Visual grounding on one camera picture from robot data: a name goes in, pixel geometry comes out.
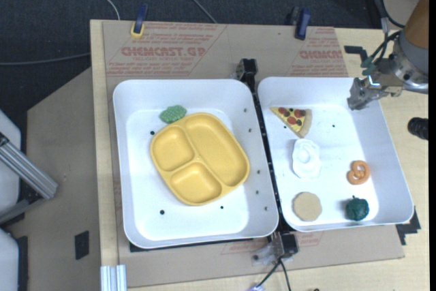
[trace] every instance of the yellow plate compartment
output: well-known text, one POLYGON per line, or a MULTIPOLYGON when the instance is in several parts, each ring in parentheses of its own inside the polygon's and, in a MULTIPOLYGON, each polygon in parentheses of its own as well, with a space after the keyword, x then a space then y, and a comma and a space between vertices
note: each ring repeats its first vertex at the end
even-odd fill
POLYGON ((237 139, 209 113, 190 114, 163 128, 153 137, 150 153, 167 186, 189 205, 230 193, 250 171, 237 139))

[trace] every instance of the metal bracket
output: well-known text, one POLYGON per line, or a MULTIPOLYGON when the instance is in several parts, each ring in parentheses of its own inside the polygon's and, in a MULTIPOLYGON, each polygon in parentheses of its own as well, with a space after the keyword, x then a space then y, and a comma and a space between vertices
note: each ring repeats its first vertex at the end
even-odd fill
POLYGON ((54 198, 57 183, 53 181, 45 172, 35 166, 30 159, 16 148, 9 139, 0 132, 0 162, 3 162, 13 172, 15 172, 25 183, 32 187, 40 199, 29 202, 21 200, 6 212, 0 215, 0 224, 20 215, 42 201, 54 198))
POLYGON ((101 291, 127 291, 127 273, 124 264, 100 267, 101 291))
POLYGON ((271 262, 292 260, 294 254, 299 251, 298 242, 295 234, 286 232, 274 232, 270 236, 270 242, 254 251, 251 257, 252 265, 264 264, 269 265, 271 262))

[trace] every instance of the white plastic bin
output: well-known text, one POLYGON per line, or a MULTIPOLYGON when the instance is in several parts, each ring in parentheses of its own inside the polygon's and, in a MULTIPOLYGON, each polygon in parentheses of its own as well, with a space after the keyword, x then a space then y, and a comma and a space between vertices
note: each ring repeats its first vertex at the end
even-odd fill
POLYGON ((18 243, 0 229, 0 288, 16 291, 18 288, 18 243))
MULTIPOLYGON (((20 130, 10 121, 10 119, 0 110, 0 132, 17 148, 20 148, 20 130)), ((14 206, 18 200, 20 192, 20 178, 0 162, 0 214, 14 206)))

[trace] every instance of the white tray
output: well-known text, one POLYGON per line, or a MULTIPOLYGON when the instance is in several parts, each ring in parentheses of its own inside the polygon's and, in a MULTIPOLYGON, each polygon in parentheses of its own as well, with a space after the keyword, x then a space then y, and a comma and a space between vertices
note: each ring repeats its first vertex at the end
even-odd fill
POLYGON ((0 285, 2 291, 18 289, 18 243, 0 229, 0 285))
POLYGON ((266 78, 258 95, 279 197, 286 222, 310 232, 354 226, 398 224, 409 221, 414 206, 379 101, 363 110, 347 105, 353 78, 266 78), (301 179, 292 170, 292 151, 298 139, 269 109, 273 106, 312 109, 306 139, 320 147, 322 168, 317 179, 301 179), (371 167, 369 180, 352 185, 346 175, 355 160, 371 167), (316 194, 322 213, 315 221, 295 215, 292 201, 300 192, 316 194), (362 221, 345 216, 347 201, 355 196, 368 201, 370 212, 362 221))
MULTIPOLYGON (((21 132, 0 110, 0 132, 17 148, 21 147, 21 132)), ((0 161, 0 213, 13 207, 20 195, 20 177, 0 161)))
POLYGON ((279 214, 250 90, 232 79, 126 80, 113 95, 127 238, 144 249, 270 235, 279 214), (204 206, 178 200, 150 156, 151 132, 165 127, 159 114, 182 105, 208 112, 227 126, 250 161, 247 180, 204 206))

